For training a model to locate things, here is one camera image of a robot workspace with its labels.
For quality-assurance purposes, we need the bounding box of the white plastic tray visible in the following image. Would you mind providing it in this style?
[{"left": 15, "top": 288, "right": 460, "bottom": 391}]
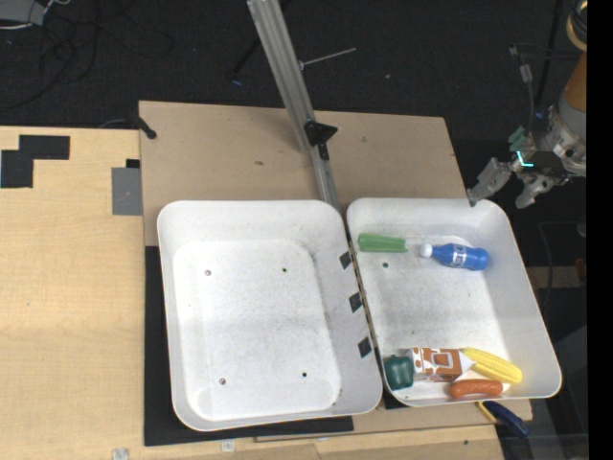
[
  {"left": 345, "top": 195, "right": 563, "bottom": 408},
  {"left": 155, "top": 198, "right": 385, "bottom": 433}
]

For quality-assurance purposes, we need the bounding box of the orange sausage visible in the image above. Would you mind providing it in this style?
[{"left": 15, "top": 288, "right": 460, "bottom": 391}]
[{"left": 447, "top": 378, "right": 505, "bottom": 401}]

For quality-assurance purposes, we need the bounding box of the blue bottle with white cap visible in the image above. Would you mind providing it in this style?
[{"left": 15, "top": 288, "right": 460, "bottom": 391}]
[{"left": 419, "top": 241, "right": 490, "bottom": 272}]

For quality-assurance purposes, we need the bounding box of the yellow corn cob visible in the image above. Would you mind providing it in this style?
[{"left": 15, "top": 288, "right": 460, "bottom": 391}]
[{"left": 460, "top": 346, "right": 524, "bottom": 385}]

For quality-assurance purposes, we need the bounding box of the green bell pepper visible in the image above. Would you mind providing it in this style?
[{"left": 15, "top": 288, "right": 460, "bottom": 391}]
[{"left": 382, "top": 354, "right": 416, "bottom": 391}]

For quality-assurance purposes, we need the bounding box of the orange and white carton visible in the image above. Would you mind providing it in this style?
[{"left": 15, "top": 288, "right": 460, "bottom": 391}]
[{"left": 410, "top": 346, "right": 476, "bottom": 384}]

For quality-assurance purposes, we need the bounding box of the brown cardboard board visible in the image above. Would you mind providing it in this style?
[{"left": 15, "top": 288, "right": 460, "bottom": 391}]
[{"left": 138, "top": 100, "right": 534, "bottom": 444}]

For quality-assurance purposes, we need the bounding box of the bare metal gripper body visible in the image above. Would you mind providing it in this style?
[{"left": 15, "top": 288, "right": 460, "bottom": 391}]
[{"left": 518, "top": 104, "right": 589, "bottom": 184}]

